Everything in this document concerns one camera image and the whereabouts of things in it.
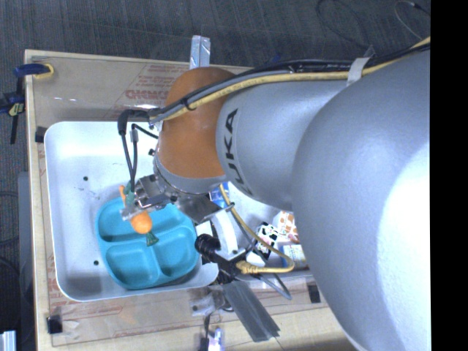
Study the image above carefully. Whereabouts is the giraffe print carton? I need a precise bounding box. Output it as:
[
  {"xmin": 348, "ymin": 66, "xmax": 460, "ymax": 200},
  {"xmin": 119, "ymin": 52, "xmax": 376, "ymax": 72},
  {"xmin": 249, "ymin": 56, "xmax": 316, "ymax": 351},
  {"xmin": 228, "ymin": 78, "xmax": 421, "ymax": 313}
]
[{"xmin": 272, "ymin": 210, "xmax": 300, "ymax": 244}]

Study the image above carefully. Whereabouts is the blue divided plate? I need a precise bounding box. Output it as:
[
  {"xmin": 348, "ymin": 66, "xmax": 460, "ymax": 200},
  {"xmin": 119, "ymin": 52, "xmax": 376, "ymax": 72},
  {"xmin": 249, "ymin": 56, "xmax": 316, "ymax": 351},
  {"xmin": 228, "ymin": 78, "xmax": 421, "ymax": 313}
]
[{"xmin": 95, "ymin": 195, "xmax": 200, "ymax": 291}]

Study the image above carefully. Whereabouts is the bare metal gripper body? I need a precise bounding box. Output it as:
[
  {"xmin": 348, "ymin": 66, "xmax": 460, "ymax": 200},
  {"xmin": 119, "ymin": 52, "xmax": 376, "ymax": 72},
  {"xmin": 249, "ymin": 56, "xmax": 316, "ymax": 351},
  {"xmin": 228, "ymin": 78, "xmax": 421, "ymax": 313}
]
[{"xmin": 133, "ymin": 174, "xmax": 178, "ymax": 211}]

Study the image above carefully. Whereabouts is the orange carrot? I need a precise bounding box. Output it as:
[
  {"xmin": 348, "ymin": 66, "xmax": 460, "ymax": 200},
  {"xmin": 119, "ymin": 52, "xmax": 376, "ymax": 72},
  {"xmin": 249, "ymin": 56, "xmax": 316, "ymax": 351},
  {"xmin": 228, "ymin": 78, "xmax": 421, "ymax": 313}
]
[{"xmin": 118, "ymin": 184, "xmax": 160, "ymax": 247}]

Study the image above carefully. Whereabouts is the cow print carton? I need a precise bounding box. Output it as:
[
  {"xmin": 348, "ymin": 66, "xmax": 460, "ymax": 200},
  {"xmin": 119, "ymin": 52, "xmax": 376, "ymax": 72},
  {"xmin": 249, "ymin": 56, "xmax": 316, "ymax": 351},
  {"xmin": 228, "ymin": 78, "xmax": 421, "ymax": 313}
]
[{"xmin": 254, "ymin": 222, "xmax": 280, "ymax": 262}]

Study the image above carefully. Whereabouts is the brown cardboard board red print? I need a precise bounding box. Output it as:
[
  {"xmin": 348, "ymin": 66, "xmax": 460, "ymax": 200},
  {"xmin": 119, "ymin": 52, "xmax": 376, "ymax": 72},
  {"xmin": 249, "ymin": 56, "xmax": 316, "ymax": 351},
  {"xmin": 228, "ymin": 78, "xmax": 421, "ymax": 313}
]
[{"xmin": 30, "ymin": 58, "xmax": 331, "ymax": 347}]

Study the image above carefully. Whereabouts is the blue and white packet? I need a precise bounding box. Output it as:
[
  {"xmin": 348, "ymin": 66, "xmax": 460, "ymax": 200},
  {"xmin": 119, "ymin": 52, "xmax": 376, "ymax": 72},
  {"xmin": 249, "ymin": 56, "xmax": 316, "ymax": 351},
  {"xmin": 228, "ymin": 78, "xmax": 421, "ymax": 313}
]
[{"xmin": 280, "ymin": 244, "xmax": 308, "ymax": 271}]

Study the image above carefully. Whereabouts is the black cylinder on white bracket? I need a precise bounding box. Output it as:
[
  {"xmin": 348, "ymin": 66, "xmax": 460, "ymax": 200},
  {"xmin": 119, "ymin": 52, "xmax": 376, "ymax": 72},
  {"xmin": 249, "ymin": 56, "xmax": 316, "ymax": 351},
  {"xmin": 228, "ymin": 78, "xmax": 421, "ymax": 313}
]
[{"xmin": 194, "ymin": 210, "xmax": 257, "ymax": 283}]

